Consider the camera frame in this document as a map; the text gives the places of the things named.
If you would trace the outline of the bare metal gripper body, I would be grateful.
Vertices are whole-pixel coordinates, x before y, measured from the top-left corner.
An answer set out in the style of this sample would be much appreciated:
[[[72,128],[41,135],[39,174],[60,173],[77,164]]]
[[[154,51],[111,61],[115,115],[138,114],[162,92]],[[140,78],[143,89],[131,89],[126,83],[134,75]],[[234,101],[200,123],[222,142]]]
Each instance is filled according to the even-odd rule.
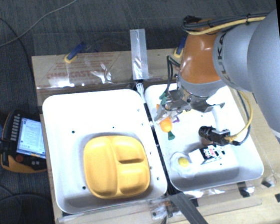
[[[168,111],[191,111],[196,110],[202,113],[210,112],[211,105],[207,103],[207,98],[195,96],[186,90],[169,91],[166,101]]]

